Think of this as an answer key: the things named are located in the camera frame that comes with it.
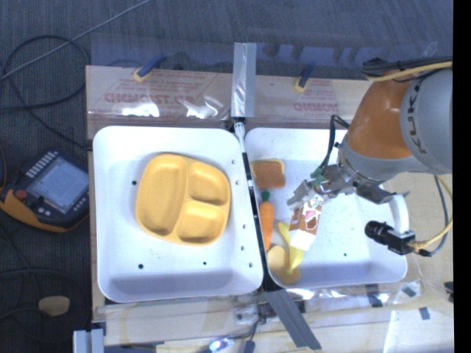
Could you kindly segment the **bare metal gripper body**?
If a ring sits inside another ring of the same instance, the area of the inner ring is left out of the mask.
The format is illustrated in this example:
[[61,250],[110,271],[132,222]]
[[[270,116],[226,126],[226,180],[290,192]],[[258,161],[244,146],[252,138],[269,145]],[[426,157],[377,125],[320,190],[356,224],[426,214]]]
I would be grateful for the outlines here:
[[316,177],[315,184],[329,184],[333,191],[333,197],[340,194],[350,195],[355,190],[355,175],[348,167],[340,165],[327,165],[323,167]]

